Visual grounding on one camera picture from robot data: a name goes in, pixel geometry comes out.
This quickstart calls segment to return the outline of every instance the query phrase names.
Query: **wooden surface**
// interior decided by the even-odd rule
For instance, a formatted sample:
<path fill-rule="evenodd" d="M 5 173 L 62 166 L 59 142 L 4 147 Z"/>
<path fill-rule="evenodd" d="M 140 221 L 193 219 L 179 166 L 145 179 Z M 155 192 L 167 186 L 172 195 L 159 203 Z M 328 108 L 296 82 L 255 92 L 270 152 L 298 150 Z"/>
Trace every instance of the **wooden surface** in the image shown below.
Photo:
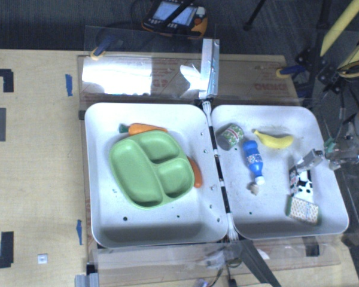
<path fill-rule="evenodd" d="M 80 51 L 0 50 L 0 68 L 14 72 L 14 93 L 2 92 L 7 137 L 0 142 L 0 235 L 14 232 L 14 263 L 0 269 L 0 286 L 74 286 L 85 272 L 86 231 L 77 56 Z M 65 74 L 72 75 L 68 97 Z M 47 264 L 37 255 L 48 254 Z M 348 249 L 340 264 L 274 272 L 283 286 L 359 286 Z M 258 283 L 251 274 L 241 285 Z M 192 286 L 194 280 L 142 286 Z M 227 286 L 221 279 L 218 287 Z"/>

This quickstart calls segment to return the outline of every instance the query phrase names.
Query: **tin can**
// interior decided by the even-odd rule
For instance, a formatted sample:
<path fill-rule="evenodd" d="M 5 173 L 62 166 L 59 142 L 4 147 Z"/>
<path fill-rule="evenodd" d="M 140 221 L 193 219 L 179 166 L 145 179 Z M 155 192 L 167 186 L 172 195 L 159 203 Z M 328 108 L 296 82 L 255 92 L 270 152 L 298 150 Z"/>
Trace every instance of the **tin can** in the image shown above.
<path fill-rule="evenodd" d="M 217 137 L 217 144 L 223 150 L 230 150 L 244 138 L 244 131 L 236 124 L 231 124 Z"/>

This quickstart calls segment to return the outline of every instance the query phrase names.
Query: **device screen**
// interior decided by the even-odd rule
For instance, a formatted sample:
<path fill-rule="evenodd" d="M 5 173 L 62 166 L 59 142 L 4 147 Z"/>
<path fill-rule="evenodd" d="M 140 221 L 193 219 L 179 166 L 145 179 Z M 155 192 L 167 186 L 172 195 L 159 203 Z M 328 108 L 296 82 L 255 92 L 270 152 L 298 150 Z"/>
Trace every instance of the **device screen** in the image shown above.
<path fill-rule="evenodd" d="M 177 8 L 179 4 L 162 1 L 157 11 L 153 15 L 153 19 L 165 20 L 168 18 Z M 187 7 L 182 11 L 172 22 L 179 25 L 188 26 L 193 18 L 193 14 L 196 11 L 195 7 Z"/>

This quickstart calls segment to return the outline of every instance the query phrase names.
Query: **green tray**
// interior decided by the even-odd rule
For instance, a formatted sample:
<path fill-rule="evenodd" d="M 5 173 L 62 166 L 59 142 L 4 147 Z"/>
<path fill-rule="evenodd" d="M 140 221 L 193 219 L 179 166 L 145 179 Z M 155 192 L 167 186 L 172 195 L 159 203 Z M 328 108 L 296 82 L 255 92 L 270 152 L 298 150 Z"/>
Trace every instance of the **green tray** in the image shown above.
<path fill-rule="evenodd" d="M 125 197 L 151 209 L 187 194 L 194 173 L 178 142 L 166 132 L 149 131 L 117 142 L 109 162 Z"/>

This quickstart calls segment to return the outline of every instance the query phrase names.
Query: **yellow banana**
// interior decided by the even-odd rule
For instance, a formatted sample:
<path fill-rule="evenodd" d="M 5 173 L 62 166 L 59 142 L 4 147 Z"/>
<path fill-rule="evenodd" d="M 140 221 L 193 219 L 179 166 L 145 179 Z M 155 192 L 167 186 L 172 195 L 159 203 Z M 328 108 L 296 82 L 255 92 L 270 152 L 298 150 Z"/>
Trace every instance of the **yellow banana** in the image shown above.
<path fill-rule="evenodd" d="M 259 132 L 258 130 L 253 130 L 254 134 L 258 136 L 261 143 L 263 143 L 265 146 L 268 146 L 269 148 L 274 149 L 284 149 L 290 146 L 293 141 L 294 137 L 292 135 L 287 135 L 281 138 L 274 137 L 271 135 L 267 135 L 264 133 Z"/>

